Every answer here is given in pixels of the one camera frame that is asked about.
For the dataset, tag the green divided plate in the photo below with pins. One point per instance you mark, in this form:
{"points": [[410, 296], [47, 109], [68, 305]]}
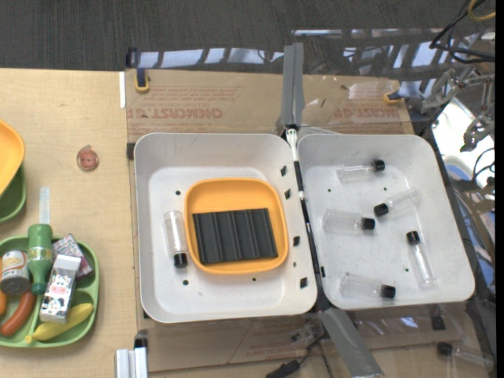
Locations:
{"points": [[88, 286]]}

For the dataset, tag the pink packet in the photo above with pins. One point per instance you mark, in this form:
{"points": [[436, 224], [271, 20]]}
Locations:
{"points": [[73, 244]]}

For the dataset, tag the black ribbed rack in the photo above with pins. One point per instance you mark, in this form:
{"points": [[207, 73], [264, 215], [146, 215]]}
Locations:
{"points": [[234, 235]]}

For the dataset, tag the pink doughnut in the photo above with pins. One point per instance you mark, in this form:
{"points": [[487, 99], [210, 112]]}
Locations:
{"points": [[87, 158]]}

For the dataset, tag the orange plate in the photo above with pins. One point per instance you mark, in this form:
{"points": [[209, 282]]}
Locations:
{"points": [[8, 152], [236, 193]]}

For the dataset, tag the white cow print carton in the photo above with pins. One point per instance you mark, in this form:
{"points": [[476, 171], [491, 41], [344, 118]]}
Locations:
{"points": [[59, 290]]}

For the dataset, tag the clear bottle with black cap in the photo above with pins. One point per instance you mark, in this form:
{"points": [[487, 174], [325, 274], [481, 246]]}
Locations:
{"points": [[421, 260], [464, 356], [174, 232], [356, 171], [342, 221], [397, 203], [362, 286]]}

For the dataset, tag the yellow banana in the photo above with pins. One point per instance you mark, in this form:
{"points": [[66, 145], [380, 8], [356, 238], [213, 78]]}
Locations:
{"points": [[75, 315]]}

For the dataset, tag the small can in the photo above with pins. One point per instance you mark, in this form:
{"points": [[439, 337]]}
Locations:
{"points": [[13, 272]]}

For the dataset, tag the white plastic tray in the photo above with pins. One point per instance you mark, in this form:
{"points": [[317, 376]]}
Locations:
{"points": [[220, 297], [378, 258]]}

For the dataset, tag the red sausage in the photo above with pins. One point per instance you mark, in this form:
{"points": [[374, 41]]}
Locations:
{"points": [[19, 315]]}

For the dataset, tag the brown cardboard board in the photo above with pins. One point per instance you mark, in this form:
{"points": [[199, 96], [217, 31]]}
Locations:
{"points": [[252, 97]]}

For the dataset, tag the green bottle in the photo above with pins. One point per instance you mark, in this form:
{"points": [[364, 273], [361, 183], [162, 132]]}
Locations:
{"points": [[39, 258]]}

